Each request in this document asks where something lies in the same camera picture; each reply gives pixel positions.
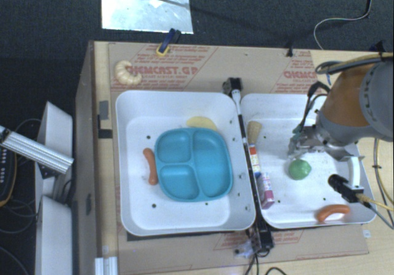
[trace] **brown sausage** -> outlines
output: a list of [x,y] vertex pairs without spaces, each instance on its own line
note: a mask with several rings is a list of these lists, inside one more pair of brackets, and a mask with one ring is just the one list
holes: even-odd
[[155,161],[155,154],[152,149],[150,148],[145,148],[143,150],[143,155],[148,161],[149,168],[150,168],[150,174],[149,174],[149,184],[150,185],[156,185],[159,182],[158,179],[158,172],[156,170],[156,161]]
[[327,219],[328,216],[334,213],[349,213],[350,207],[348,205],[328,205],[323,207],[317,214],[317,219],[321,223]]

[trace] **silver metal plate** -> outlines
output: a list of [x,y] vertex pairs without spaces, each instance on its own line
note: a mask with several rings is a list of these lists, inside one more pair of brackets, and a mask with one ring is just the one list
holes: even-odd
[[189,0],[102,0],[102,27],[193,34]]

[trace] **dark floor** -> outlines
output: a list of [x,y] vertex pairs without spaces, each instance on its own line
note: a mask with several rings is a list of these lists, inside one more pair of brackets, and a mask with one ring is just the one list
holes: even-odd
[[[367,0],[190,0],[193,35],[179,43],[318,49],[313,28],[329,17],[361,16]],[[90,39],[159,42],[159,33],[101,29],[100,0],[0,0],[0,125],[15,129],[41,118],[46,101],[73,113]],[[393,0],[372,0],[368,18],[329,22],[318,29],[332,50],[369,50],[383,40],[393,50]],[[20,169],[14,197],[30,201],[31,165]],[[0,228],[11,218],[0,212]],[[17,236],[0,233],[0,246],[34,270],[34,226]],[[0,252],[1,274],[21,270]]]

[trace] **blue plate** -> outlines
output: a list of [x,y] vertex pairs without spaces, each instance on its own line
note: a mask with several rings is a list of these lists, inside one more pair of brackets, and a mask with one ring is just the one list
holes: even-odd
[[213,130],[168,130],[156,141],[155,159],[160,187],[176,201],[218,199],[233,186],[226,143]]

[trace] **white tray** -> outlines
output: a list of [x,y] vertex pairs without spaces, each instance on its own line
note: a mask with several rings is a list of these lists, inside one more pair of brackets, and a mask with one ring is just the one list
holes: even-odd
[[[315,108],[319,108],[324,97],[316,100],[315,107],[308,115],[306,126],[314,124]],[[332,174],[349,177],[346,162],[337,162],[326,153],[308,153],[302,159],[309,162],[312,171],[303,180],[293,180],[287,172],[290,160],[287,158],[292,130],[299,124],[304,113],[307,97],[304,95],[249,94],[242,99],[241,109],[245,125],[254,120],[263,127],[256,149],[263,172],[271,178],[275,203],[262,210],[264,219],[275,228],[304,228],[350,223],[368,223],[375,214],[359,203],[349,204],[339,193],[328,185]],[[356,145],[348,145],[347,150],[359,156]],[[373,198],[365,169],[360,161],[361,185],[365,195]],[[347,204],[350,213],[329,216],[325,223],[316,220],[317,212],[331,204]]]
[[[144,148],[154,149],[165,131],[186,127],[193,116],[214,121],[233,168],[233,187],[209,202],[179,202],[160,185],[148,184]],[[219,93],[130,90],[116,101],[121,181],[121,219],[138,236],[244,230],[255,219],[238,115],[233,100]]]

